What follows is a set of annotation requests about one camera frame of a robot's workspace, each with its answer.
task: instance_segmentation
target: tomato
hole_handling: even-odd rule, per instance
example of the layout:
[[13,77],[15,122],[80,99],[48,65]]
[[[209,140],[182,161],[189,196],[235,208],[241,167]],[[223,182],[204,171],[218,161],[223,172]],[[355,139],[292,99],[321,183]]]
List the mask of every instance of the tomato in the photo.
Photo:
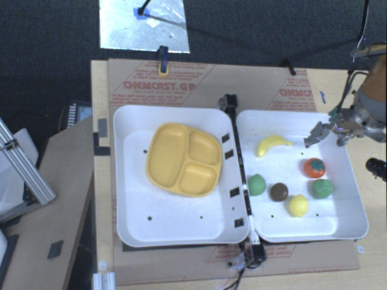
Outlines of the tomato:
[[310,158],[304,164],[305,173],[312,178],[320,178],[325,174],[325,164],[321,159]]

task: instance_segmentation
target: toy fruit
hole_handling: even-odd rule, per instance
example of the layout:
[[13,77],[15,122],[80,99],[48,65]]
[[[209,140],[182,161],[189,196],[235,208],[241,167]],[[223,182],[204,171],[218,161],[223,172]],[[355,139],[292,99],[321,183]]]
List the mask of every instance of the toy fruit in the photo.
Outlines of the toy fruit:
[[277,182],[270,189],[270,197],[275,202],[282,202],[286,200],[286,198],[288,197],[288,194],[289,194],[288,187],[286,187],[286,185],[281,182]]
[[247,180],[247,186],[250,196],[259,196],[265,191],[266,182],[261,175],[255,174]]
[[304,163],[305,173],[311,178],[320,178],[325,174],[325,164],[321,159],[310,158]]
[[312,191],[316,198],[325,199],[333,192],[332,182],[329,179],[317,179],[312,184]]
[[258,145],[257,154],[259,157],[263,157],[267,151],[273,146],[277,145],[292,145],[292,142],[285,140],[280,135],[271,135],[267,138],[264,138]]
[[303,195],[296,195],[289,201],[289,210],[296,217],[302,217],[308,211],[308,200]]

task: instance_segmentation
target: metal plate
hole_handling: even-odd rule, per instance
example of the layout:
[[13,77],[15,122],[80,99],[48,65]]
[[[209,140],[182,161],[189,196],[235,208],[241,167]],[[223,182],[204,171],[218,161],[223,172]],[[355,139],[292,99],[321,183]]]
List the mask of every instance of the metal plate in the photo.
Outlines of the metal plate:
[[120,50],[189,53],[183,0],[152,0],[145,16],[137,9],[146,0],[100,0],[100,46]]

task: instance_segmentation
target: dark floor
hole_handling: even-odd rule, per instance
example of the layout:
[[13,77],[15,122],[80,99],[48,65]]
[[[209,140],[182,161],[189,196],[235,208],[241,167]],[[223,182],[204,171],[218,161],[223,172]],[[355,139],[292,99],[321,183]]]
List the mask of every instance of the dark floor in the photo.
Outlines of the dark floor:
[[[184,0],[190,54],[170,60],[348,69],[365,0]],[[364,45],[386,40],[387,0],[370,0]],[[39,147],[63,108],[90,101],[90,61],[154,59],[99,47],[99,0],[0,0],[0,117],[26,127]],[[89,287],[89,214],[69,289]]]

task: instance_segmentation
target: banana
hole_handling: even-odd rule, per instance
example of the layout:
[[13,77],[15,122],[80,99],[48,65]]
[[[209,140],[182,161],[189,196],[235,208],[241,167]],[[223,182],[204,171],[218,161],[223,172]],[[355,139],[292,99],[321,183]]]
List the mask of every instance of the banana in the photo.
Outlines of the banana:
[[292,145],[292,142],[289,142],[285,140],[282,136],[280,135],[271,135],[267,138],[264,138],[260,144],[258,145],[257,149],[257,154],[259,157],[263,157],[267,151],[272,148],[273,146],[277,145]]

